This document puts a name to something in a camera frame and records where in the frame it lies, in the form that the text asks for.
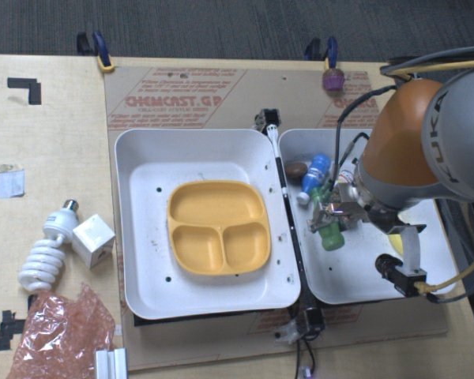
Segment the yellow divided plate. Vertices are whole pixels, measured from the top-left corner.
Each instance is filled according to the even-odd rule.
[[[167,225],[175,259],[194,274],[251,272],[270,256],[264,202],[244,182],[204,180],[178,186],[168,201]]]

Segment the cardboard sheet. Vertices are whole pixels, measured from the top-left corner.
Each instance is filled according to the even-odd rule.
[[[344,91],[328,94],[322,72],[259,69],[118,67],[105,76],[107,126],[115,209],[123,343],[129,370],[270,355],[294,351],[274,336],[289,321],[286,310],[237,316],[157,321],[134,325],[124,297],[119,195],[114,146],[133,128],[250,128],[262,109],[278,109],[287,129],[335,127],[343,109],[371,90],[366,72],[346,72]],[[356,109],[345,128],[371,129],[374,99]],[[442,309],[424,299],[327,307],[327,329],[314,348],[439,334],[447,331]]]

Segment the brown object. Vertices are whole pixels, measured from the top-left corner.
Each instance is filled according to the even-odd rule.
[[[93,379],[96,350],[110,350],[115,322],[83,284],[77,301],[39,291],[7,379]]]
[[[427,106],[441,86],[437,81],[414,80],[391,96],[362,154],[363,167],[371,177],[398,186],[438,181],[423,154],[421,127]]]
[[[302,178],[307,173],[307,165],[302,162],[291,163],[284,167],[284,173],[288,178]]]

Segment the white plastic tray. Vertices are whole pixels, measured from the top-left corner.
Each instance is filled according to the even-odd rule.
[[[340,153],[359,133],[360,129],[342,129]],[[314,155],[325,153],[332,158],[335,148],[334,129],[290,129],[279,139],[279,149],[284,165],[303,161],[307,164]],[[354,170],[351,161],[359,157],[366,141],[359,139],[341,169]],[[342,304],[372,302],[402,298],[391,282],[384,280],[374,263],[382,253],[401,258],[390,245],[388,237],[371,223],[359,222],[355,230],[343,232],[345,244],[338,250],[326,251],[318,233],[311,233],[307,221],[312,219],[312,203],[307,207],[296,203],[300,185],[288,183],[292,197],[292,212],[301,244],[301,253],[307,274],[307,282],[313,295],[325,303]],[[400,214],[410,224],[426,224],[419,234],[421,268],[427,272],[428,283],[443,283],[457,274],[442,222],[432,200],[422,201]],[[450,285],[436,294],[453,289]]]
[[[139,317],[159,320],[290,306],[300,282],[269,139],[252,129],[132,129],[115,144],[125,296]],[[271,253],[238,276],[198,276],[176,261],[167,200],[192,181],[251,184],[269,215]]]

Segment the black clamp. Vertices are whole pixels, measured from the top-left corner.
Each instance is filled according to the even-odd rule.
[[[110,73],[115,69],[115,64],[112,61],[107,44],[100,31],[94,31],[92,34],[95,49],[92,49],[86,32],[79,32],[77,34],[77,54],[79,56],[96,56],[98,66],[104,73]]]
[[[314,60],[323,62],[326,58],[325,54],[320,53],[321,40],[319,38],[313,38],[309,45],[307,45],[306,50],[303,53],[304,60]]]

